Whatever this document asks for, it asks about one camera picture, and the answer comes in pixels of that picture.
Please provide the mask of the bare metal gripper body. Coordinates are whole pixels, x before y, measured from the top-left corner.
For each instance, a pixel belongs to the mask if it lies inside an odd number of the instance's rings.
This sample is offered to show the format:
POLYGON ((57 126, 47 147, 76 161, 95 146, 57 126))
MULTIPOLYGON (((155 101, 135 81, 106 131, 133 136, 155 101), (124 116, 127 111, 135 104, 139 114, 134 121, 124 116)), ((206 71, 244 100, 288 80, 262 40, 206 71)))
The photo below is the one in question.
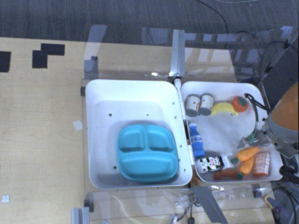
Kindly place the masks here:
POLYGON ((298 142, 299 133, 290 129, 260 129, 247 137, 241 138, 238 149, 245 147, 265 147, 273 145, 274 148, 284 157, 291 159, 299 154, 294 144, 298 142))

